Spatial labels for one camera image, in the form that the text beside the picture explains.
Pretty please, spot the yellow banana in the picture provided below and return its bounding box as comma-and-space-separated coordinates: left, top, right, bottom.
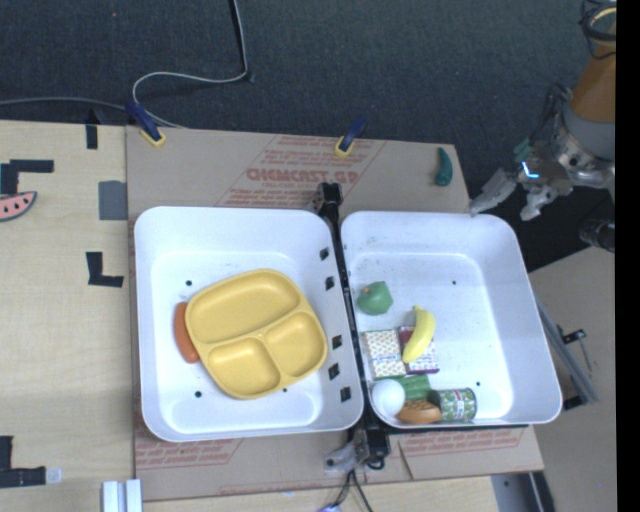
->
401, 304, 437, 365

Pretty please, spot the purple and white packet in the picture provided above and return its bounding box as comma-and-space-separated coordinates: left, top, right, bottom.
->
397, 324, 442, 376

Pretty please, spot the black block with thin wires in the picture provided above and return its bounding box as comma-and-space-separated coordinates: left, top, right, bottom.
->
311, 181, 344, 217
350, 425, 392, 470

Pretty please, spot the orange biscuit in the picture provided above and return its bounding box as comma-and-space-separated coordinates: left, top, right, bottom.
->
395, 399, 444, 426

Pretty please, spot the yellow divided plate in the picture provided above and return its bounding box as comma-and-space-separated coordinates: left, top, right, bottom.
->
184, 268, 330, 401

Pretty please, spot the green bell pepper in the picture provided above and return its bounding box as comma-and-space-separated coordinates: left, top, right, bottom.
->
355, 280, 394, 317

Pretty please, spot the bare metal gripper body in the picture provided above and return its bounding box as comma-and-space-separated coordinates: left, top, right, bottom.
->
513, 143, 617, 197

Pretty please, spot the brown cardboard board red print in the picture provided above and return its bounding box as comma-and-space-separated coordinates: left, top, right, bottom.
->
124, 124, 546, 502

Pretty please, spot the orange sausage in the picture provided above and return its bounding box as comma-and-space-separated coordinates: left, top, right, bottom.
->
172, 300, 202, 365

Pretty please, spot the green chili pepper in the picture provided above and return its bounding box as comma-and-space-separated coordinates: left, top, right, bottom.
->
433, 146, 454, 188

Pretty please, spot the white egg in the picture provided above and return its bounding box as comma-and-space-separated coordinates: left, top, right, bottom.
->
370, 378, 407, 418

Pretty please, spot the black cylinder on white bracket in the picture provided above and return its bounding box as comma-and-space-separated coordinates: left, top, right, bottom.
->
578, 216, 617, 252

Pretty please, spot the thin black and white rod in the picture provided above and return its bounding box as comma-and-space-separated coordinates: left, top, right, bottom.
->
323, 197, 382, 474

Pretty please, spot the yellow patterned carton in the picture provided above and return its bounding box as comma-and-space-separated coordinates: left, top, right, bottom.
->
360, 327, 408, 382

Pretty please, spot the white plastic tray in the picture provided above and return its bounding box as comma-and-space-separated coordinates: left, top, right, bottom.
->
133, 205, 365, 444
339, 209, 564, 429

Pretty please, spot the pink watermelon slice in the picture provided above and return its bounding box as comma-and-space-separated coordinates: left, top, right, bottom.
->
0, 190, 39, 223

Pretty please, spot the green and white can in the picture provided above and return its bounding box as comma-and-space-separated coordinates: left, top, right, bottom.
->
428, 387, 478, 424

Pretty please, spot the green cucumber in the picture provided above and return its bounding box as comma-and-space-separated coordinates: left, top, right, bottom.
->
399, 373, 433, 402

